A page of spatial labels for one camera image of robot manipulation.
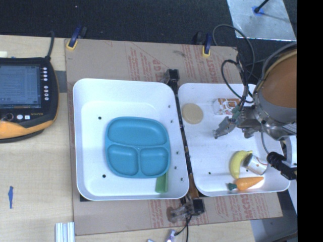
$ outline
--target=blue divided plate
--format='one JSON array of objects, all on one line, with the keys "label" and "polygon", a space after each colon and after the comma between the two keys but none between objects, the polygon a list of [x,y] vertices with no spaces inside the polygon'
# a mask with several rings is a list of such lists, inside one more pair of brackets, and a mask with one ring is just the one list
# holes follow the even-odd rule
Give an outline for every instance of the blue divided plate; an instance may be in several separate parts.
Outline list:
[{"label": "blue divided plate", "polygon": [[109,168],[118,176],[159,177],[170,166],[168,132],[153,119],[117,117],[106,128],[105,153]]}]

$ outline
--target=silver can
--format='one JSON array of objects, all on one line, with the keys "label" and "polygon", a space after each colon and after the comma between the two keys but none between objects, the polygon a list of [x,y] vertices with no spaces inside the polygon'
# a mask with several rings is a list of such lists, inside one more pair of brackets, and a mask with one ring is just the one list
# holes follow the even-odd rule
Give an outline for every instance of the silver can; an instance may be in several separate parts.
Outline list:
[{"label": "silver can", "polygon": [[243,166],[256,174],[262,175],[268,167],[268,162],[250,154],[243,161]]}]

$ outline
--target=device screen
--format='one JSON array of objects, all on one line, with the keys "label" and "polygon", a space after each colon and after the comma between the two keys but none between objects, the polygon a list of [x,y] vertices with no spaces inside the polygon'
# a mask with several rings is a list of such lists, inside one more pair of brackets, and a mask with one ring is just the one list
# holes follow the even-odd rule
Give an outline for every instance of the device screen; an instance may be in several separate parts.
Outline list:
[{"label": "device screen", "polygon": [[39,66],[0,65],[0,108],[41,108]]}]

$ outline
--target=cardboard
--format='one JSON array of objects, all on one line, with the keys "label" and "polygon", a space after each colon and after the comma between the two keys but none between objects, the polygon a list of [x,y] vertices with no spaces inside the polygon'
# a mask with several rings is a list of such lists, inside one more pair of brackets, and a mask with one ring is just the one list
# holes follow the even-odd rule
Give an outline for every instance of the cardboard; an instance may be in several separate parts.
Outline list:
[{"label": "cardboard", "polygon": [[[231,47],[212,46],[210,57],[201,45],[155,44],[126,41],[78,40],[74,50],[66,48],[68,110],[76,235],[183,226],[171,223],[166,211],[178,208],[180,200],[87,201],[76,186],[76,164],[72,89],[83,78],[160,81],[167,69],[178,69],[183,83],[223,83],[221,64],[235,59]],[[225,64],[229,83],[241,83],[239,72]],[[206,212],[193,217],[190,225],[281,217],[277,193],[203,198]]]}]

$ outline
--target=banana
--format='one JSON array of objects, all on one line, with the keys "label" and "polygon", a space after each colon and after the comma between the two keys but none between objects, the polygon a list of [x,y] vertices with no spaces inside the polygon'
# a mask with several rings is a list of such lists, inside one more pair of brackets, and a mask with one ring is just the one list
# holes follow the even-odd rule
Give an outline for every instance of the banana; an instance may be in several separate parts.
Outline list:
[{"label": "banana", "polygon": [[235,179],[239,178],[241,162],[251,153],[252,151],[238,151],[233,154],[230,160],[230,174]]}]

